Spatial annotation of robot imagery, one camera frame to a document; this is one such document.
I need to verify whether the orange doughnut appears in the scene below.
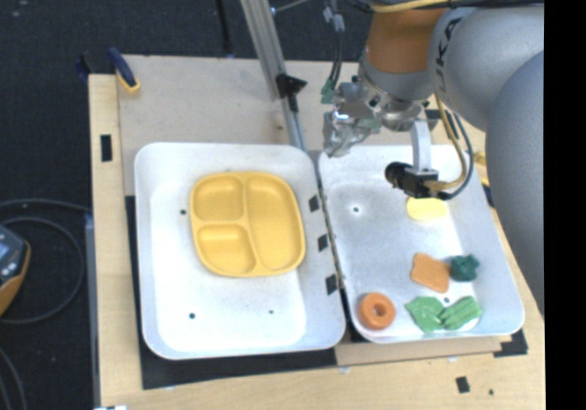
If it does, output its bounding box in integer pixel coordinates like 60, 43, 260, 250
357, 292, 397, 332

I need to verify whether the green lettuce leaf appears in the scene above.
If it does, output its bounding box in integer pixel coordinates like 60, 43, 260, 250
404, 297, 446, 334

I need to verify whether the green pea pod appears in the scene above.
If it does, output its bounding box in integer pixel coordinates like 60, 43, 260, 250
439, 296, 483, 332

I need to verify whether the thin black and white rod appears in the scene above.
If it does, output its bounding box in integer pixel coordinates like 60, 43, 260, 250
314, 156, 347, 296

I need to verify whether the black cylinder on white bracket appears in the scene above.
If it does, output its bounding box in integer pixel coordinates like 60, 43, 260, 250
384, 119, 440, 200

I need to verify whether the dark green broccoli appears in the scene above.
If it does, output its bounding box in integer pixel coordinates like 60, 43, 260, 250
450, 254, 481, 283

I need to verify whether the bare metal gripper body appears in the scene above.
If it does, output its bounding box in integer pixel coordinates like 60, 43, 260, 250
330, 81, 425, 133

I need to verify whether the flat brown board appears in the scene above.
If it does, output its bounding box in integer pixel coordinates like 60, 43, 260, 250
116, 54, 505, 367

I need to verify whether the yellow divided plate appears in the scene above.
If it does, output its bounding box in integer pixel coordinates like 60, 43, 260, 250
189, 172, 307, 279

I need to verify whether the white plastic tray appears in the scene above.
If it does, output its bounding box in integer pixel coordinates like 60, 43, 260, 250
134, 141, 347, 361
317, 144, 526, 345

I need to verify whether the orange bread slice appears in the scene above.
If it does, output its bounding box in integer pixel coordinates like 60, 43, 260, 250
409, 252, 452, 295

